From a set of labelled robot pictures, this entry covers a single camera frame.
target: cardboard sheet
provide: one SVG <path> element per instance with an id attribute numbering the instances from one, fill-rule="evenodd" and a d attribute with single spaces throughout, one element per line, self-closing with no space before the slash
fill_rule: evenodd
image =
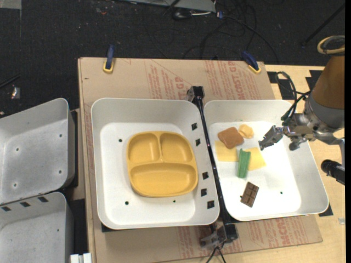
<path id="1" fill-rule="evenodd" d="M 251 72 L 243 61 L 115 59 L 112 74 L 103 72 L 103 58 L 81 58 L 78 71 L 81 108 L 86 131 L 86 184 L 89 246 L 97 263 L 165 262 L 209 256 L 200 238 L 207 226 L 146 228 L 103 232 L 97 214 L 94 153 L 90 109 L 100 98 L 184 99 L 192 85 L 201 85 L 205 101 L 214 99 L 274 99 L 267 72 Z M 314 215 L 236 224 L 239 239 L 226 244 L 223 253 L 239 253 L 321 242 Z"/>

